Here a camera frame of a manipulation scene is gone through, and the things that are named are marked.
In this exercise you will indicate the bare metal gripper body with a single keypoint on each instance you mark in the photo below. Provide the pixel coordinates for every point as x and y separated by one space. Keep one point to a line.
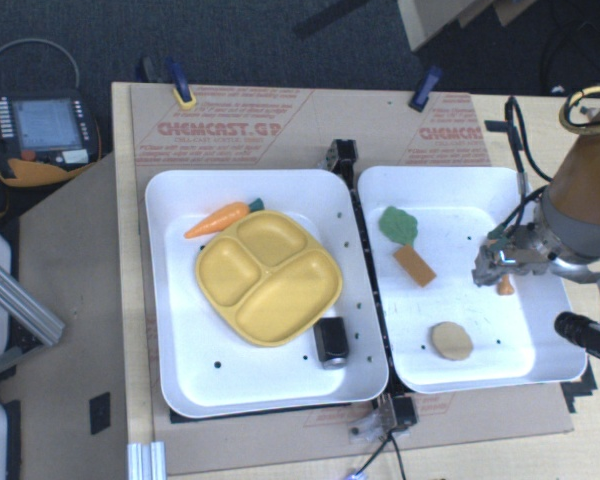
522 260

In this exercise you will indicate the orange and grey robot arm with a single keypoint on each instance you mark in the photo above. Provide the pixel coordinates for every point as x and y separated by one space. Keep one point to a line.
582 193

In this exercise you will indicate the small orange toy piece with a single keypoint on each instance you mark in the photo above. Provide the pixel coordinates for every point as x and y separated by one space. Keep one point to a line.
505 288

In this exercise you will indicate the white plastic tray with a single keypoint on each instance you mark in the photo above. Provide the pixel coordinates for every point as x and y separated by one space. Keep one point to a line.
480 313
260 378

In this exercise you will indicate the tan round biscuit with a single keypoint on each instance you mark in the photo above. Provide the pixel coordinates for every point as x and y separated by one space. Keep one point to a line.
452 341

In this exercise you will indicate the thin black rod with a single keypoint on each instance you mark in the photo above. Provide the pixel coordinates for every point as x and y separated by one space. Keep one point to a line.
369 248

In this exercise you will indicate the yellow divided plate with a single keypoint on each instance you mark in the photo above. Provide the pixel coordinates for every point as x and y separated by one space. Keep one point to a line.
275 288

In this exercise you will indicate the brown cardboard board red print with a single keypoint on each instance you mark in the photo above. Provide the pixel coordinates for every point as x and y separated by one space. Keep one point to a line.
280 118

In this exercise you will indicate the orange carrot with green top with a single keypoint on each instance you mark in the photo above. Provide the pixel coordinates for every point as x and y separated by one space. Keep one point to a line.
220 219

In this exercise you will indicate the black cylinder on white bracket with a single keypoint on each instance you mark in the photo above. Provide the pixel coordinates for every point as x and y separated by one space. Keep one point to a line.
579 330

